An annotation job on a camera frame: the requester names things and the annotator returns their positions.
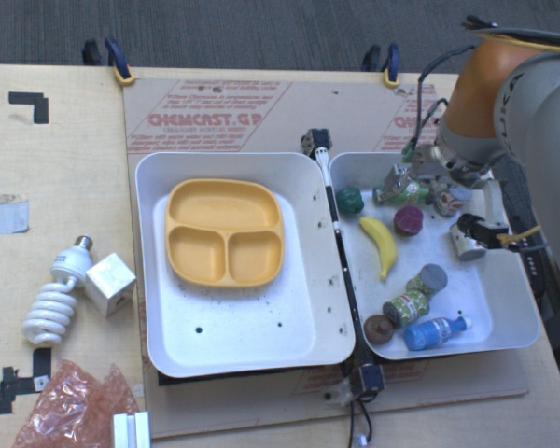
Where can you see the white ridged block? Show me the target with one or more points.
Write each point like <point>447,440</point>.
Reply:
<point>131,429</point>

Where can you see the white spiral light bulb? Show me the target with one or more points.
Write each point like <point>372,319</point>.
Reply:
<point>51,306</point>

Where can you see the pink bubble wrap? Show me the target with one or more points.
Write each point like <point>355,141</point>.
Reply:
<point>70,409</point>

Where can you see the purple grapes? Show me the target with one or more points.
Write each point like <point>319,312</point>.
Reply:
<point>408,221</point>

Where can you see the black cylinder on white bracket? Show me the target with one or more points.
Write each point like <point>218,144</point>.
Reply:
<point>483,232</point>

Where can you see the brown cardboard board red print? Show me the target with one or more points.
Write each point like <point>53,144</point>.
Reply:
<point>280,110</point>

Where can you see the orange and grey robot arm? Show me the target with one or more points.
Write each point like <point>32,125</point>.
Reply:
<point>532,105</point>

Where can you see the white plastic tray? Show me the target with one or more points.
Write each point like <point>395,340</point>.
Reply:
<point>485,306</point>
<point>242,325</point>

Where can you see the green patterned can dark lid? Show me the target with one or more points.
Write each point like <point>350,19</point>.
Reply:
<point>408,307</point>

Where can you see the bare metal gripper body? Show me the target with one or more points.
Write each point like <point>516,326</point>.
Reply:
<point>441,163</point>

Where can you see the brown doughnut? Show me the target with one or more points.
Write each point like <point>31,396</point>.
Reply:
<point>378,329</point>

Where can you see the blue bottle white cap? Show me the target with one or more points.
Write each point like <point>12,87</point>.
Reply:
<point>429,334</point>

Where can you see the yellow divided plate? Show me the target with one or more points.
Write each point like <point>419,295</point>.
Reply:
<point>224,213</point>

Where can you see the yellow banana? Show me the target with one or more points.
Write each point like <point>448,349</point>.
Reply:
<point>383,241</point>

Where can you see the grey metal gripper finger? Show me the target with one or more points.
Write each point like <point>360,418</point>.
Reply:
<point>396,181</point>
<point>438,191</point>

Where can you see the white can with red print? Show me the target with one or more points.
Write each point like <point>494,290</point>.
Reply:
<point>450,202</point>

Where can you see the green patterned can grey lid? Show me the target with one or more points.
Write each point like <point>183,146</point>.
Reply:
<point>431,278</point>

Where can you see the white cube block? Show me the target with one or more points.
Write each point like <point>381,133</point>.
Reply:
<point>109,283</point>

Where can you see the thin black and white rod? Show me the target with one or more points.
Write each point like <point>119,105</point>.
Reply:
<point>341,245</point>

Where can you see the green broccoli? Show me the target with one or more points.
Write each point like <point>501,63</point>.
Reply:
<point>350,200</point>

